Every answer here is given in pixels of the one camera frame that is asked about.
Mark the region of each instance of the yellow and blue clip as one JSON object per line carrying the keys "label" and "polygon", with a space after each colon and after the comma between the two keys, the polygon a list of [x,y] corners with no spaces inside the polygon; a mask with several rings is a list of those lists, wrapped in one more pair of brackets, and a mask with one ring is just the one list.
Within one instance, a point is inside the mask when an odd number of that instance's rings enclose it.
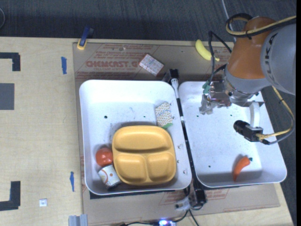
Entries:
{"label": "yellow and blue clip", "polygon": [[87,45],[87,39],[91,38],[94,33],[94,29],[90,26],[86,26],[83,32],[83,35],[81,36],[81,39],[77,43],[77,48],[80,50],[84,50]]}

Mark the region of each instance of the toy banana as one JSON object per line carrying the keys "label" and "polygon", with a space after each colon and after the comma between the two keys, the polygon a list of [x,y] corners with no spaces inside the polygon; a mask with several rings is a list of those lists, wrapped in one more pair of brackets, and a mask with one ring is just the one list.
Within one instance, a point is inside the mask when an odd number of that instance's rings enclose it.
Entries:
{"label": "toy banana", "polygon": [[196,41],[196,49],[197,49],[197,52],[206,60],[211,60],[211,53],[209,50],[207,50],[205,48],[205,46],[203,45],[202,41],[201,40],[197,40]]}

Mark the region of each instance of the light wood surface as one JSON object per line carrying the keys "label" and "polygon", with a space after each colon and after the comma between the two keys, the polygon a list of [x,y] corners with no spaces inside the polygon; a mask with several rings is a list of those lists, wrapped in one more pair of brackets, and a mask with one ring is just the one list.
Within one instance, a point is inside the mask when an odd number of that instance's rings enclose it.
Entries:
{"label": "light wood surface", "polygon": [[[0,201],[21,181],[21,206],[0,211],[4,226],[66,226],[83,213],[72,43],[77,39],[0,38],[0,52],[18,52],[21,71],[0,59],[0,83],[15,84],[15,109],[0,110]],[[93,40],[191,46],[190,41]],[[67,59],[67,74],[61,57]],[[69,180],[74,172],[75,191]],[[280,184],[280,207],[197,216],[201,225],[293,225]],[[40,207],[39,199],[48,206]],[[187,217],[178,225],[194,225]]]}

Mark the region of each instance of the gray square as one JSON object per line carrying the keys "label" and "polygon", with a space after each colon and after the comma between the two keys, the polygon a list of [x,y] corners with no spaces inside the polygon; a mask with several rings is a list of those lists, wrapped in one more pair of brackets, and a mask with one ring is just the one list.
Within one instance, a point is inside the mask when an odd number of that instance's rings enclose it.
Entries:
{"label": "gray square", "polygon": [[0,110],[15,109],[15,84],[0,83]]}

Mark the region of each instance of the yellow cable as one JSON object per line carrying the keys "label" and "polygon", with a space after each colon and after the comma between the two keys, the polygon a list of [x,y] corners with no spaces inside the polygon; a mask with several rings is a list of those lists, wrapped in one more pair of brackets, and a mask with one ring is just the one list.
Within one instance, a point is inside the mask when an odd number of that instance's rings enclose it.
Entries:
{"label": "yellow cable", "polygon": [[[284,99],[281,97],[279,91],[274,87],[273,87],[273,90],[274,92],[276,93],[276,95],[278,96],[278,98],[280,99],[280,102],[285,106],[285,108],[288,110],[288,112],[290,113],[290,115],[292,116],[293,120],[295,120],[295,117],[293,115],[293,112],[292,110],[290,109],[290,107],[287,105],[287,103],[284,101]],[[293,129],[293,121],[291,122],[291,126],[289,129],[286,129],[286,130],[283,130],[283,131],[280,131],[280,132],[276,132],[276,133],[272,133],[272,134],[260,134],[260,133],[257,133],[256,136],[259,138],[259,140],[263,140],[263,139],[266,139],[266,138],[269,138],[269,137],[272,137],[272,136],[279,136],[279,135],[282,135],[282,134],[285,134],[287,132],[290,132],[291,130]]]}
{"label": "yellow cable", "polygon": [[[287,18],[285,18],[285,19],[276,21],[276,22],[274,22],[274,23],[272,23],[272,24],[269,24],[269,25],[267,25],[267,26],[264,26],[264,27],[261,27],[261,28],[257,28],[257,29],[253,29],[253,30],[248,30],[247,34],[248,34],[248,35],[252,35],[252,33],[255,33],[255,32],[258,32],[258,31],[261,31],[261,30],[270,28],[270,27],[275,26],[275,25],[278,25],[278,24],[285,23],[285,22],[287,22],[287,21],[290,21],[290,20],[295,19],[296,17],[297,17],[297,16],[287,17]],[[235,20],[242,20],[242,21],[246,21],[246,22],[248,21],[247,19],[241,18],[241,17],[234,18],[233,21],[235,21]],[[245,34],[246,34],[245,31],[242,31],[242,32],[232,31],[232,30],[229,28],[229,23],[226,24],[226,31],[227,31],[229,34],[233,35],[233,36],[241,36],[241,35],[245,35]]]}

